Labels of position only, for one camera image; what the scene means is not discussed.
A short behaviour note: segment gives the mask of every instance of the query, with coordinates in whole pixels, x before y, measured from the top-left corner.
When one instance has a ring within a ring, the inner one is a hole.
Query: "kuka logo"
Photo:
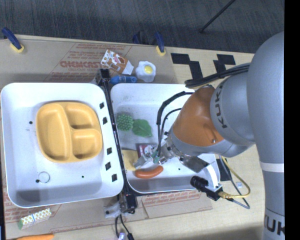
[[[220,124],[222,125],[222,128],[227,128],[228,126],[225,124],[224,122],[224,118],[222,117],[221,115],[221,109],[220,109],[220,104],[219,104],[219,101],[220,101],[220,94],[222,92],[222,87],[223,85],[220,84],[220,86],[218,87],[220,89],[220,91],[217,91],[216,92],[216,99],[215,99],[215,108],[217,109],[217,113],[216,113],[216,116],[218,118],[218,121],[220,122]]]
[[[266,214],[264,215],[264,228],[271,233],[274,233],[276,231],[276,234],[278,236],[281,235],[281,232],[285,235],[285,226],[283,226],[283,223],[275,219],[272,219],[271,222],[270,217]]]

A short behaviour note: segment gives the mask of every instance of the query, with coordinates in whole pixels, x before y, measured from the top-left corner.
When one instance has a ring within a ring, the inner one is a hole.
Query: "orange object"
[[[42,154],[52,162],[87,160],[103,147],[97,114],[80,102],[43,105],[36,115],[36,134]]]
[[[202,87],[185,102],[173,123],[173,133],[180,141],[208,147],[224,139],[215,128],[210,115],[210,101],[214,91],[213,87]]]
[[[54,234],[38,234],[38,235],[29,235],[17,238],[16,240],[50,240],[54,238]]]
[[[135,171],[134,175],[140,179],[151,179],[157,175],[159,175],[164,168],[161,165],[158,165],[156,168],[152,170],[141,170],[138,169]]]

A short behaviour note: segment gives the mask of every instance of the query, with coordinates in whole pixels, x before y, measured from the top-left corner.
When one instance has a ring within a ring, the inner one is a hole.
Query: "yellow plastic tray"
[[[97,114],[80,102],[43,105],[36,114],[36,135],[43,155],[58,163],[93,158],[103,147]]]

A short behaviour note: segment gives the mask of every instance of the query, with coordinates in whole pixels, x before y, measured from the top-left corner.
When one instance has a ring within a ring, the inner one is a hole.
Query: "black pole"
[[[209,20],[202,28],[199,29],[199,33],[202,33],[216,18],[218,18],[230,5],[232,5],[236,0],[231,0],[223,7],[212,19]]]

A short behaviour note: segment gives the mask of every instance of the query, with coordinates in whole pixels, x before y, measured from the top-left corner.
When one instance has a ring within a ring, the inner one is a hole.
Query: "blue clamp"
[[[161,56],[165,55],[166,50],[165,50],[165,43],[162,34],[159,31],[157,31],[155,32],[154,37],[155,39],[152,41],[151,45],[153,46],[157,43],[156,51]],[[134,34],[132,38],[132,42],[137,45],[149,45],[149,43],[145,41],[145,34],[143,31],[139,31],[138,33]]]
[[[4,27],[2,29],[2,33],[4,34],[5,37],[7,37],[10,40],[10,42],[11,42],[10,46],[13,50],[15,50],[17,53],[23,52],[25,47],[18,41],[15,34],[12,33],[12,31],[10,29],[8,29],[7,27]]]
[[[165,52],[164,38],[163,38],[162,34],[161,34],[159,31],[157,31],[157,32],[155,32],[154,37],[155,37],[155,39],[156,39],[156,42],[157,42],[157,44],[158,44],[157,47],[158,47],[158,49],[160,50],[160,52],[161,52],[161,53],[166,53],[166,52]]]

